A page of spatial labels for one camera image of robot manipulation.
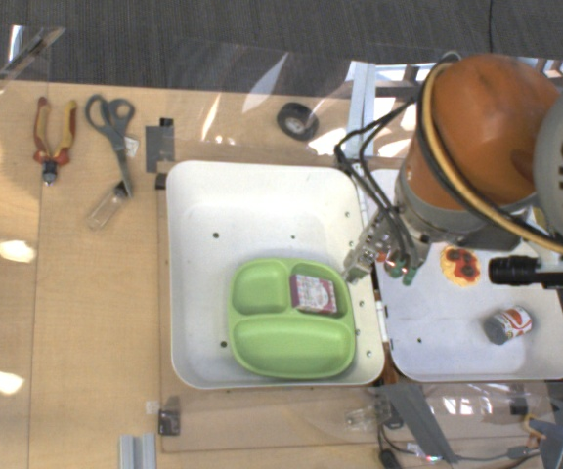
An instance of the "wooden table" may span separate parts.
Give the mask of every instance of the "wooden table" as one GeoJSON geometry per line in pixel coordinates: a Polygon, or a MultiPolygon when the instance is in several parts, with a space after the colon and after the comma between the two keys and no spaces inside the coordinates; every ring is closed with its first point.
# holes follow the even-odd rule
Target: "wooden table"
{"type": "MultiPolygon", "coordinates": [[[[317,102],[292,100],[309,107],[317,102]]],[[[12,262],[0,255],[0,371],[22,380],[15,393],[0,392],[0,467],[114,469],[120,435],[156,431],[161,252],[155,175],[145,171],[145,127],[157,125],[160,117],[175,119],[176,159],[331,164],[330,156],[307,151],[276,127],[275,115],[288,101],[212,92],[11,85],[0,99],[0,245],[23,241],[35,257],[12,262]],[[136,106],[129,132],[141,142],[129,162],[135,198],[98,232],[90,231],[86,217],[120,175],[108,141],[83,117],[84,104],[95,93],[125,97],[136,106]],[[48,133],[53,142],[61,133],[66,102],[74,99],[82,107],[71,163],[60,169],[50,188],[32,161],[31,131],[41,95],[52,105],[48,133]],[[242,116],[236,118],[237,112],[242,116]],[[247,144],[257,148],[241,148],[247,144]]],[[[321,132],[345,127],[348,107],[344,100],[320,106],[321,132]]],[[[376,445],[169,453],[157,443],[159,468],[379,467],[376,445]]]]}

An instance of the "white plastic tray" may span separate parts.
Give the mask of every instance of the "white plastic tray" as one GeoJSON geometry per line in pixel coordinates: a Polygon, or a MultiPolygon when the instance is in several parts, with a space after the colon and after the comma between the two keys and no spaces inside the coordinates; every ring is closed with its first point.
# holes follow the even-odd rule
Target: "white plastic tray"
{"type": "Polygon", "coordinates": [[[200,389],[361,385],[384,364],[370,278],[350,286],[356,356],[332,378],[289,382],[242,368],[229,348],[227,303],[246,261],[298,257],[336,270],[362,231],[355,186],[329,168],[186,161],[167,180],[171,355],[179,377],[200,389]]]}
{"type": "MultiPolygon", "coordinates": [[[[374,175],[392,195],[397,171],[380,170],[374,175]]],[[[504,252],[476,251],[482,278],[474,286],[460,288],[448,281],[440,268],[440,253],[445,246],[432,246],[409,287],[378,266],[392,355],[401,372],[421,382],[563,378],[563,314],[557,293],[540,285],[491,284],[488,261],[509,255],[504,252]],[[514,305],[532,315],[532,332],[502,346],[492,344],[482,322],[514,305]]],[[[513,254],[536,256],[526,245],[513,254]]]]}

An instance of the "gray carpet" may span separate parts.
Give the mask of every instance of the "gray carpet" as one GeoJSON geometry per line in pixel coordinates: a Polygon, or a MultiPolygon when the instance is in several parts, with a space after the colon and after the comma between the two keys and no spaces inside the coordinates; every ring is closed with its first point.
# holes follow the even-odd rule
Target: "gray carpet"
{"type": "MultiPolygon", "coordinates": [[[[309,91],[306,84],[326,89],[341,60],[409,63],[449,49],[488,51],[489,7],[490,0],[0,0],[0,65],[9,25],[62,25],[54,81],[240,90],[241,75],[215,75],[212,65],[226,73],[242,61],[245,77],[257,77],[279,60],[274,51],[291,51],[313,57],[304,57],[303,70],[314,77],[288,82],[294,94],[309,91]]],[[[563,60],[563,0],[493,0],[492,41],[496,52],[563,60]]]]}

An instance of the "pliers handle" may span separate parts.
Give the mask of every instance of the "pliers handle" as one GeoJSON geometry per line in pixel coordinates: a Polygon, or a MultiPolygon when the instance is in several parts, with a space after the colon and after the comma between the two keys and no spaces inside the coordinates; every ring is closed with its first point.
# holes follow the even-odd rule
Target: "pliers handle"
{"type": "Polygon", "coordinates": [[[43,181],[47,185],[51,185],[56,180],[58,165],[66,165],[70,162],[68,150],[73,145],[75,139],[75,114],[77,113],[77,103],[69,101],[65,107],[65,120],[63,125],[63,135],[60,143],[51,155],[49,145],[47,143],[47,118],[51,107],[46,98],[41,97],[38,100],[36,110],[36,119],[34,121],[34,143],[36,144],[36,152],[34,160],[43,166],[43,181]]]}

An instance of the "black wheel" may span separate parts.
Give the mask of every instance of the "black wheel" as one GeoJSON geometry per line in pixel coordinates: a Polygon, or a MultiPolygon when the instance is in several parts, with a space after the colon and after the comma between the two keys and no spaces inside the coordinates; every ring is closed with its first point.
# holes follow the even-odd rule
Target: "black wheel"
{"type": "Polygon", "coordinates": [[[310,141],[319,129],[319,119],[308,107],[288,103],[278,113],[278,125],[292,139],[310,141]]]}

